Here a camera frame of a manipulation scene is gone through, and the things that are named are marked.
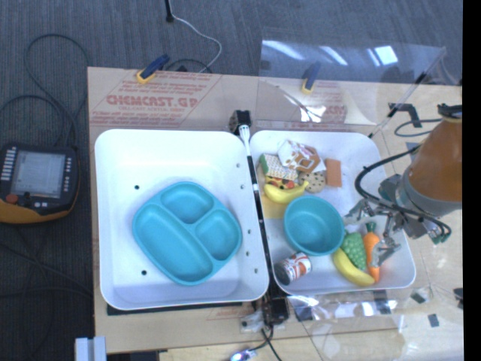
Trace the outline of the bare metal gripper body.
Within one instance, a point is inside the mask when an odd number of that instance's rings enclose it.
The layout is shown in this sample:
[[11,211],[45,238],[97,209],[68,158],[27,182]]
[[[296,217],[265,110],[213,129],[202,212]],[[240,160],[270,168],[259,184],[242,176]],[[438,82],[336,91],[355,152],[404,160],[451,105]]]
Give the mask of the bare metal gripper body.
[[[394,174],[383,180],[378,189],[381,198],[393,202],[395,205],[407,208],[399,198],[402,185],[402,176]],[[402,214],[400,211],[393,212],[394,222],[392,231],[403,230],[409,238],[417,239],[428,234],[428,230],[422,220],[412,214]]]

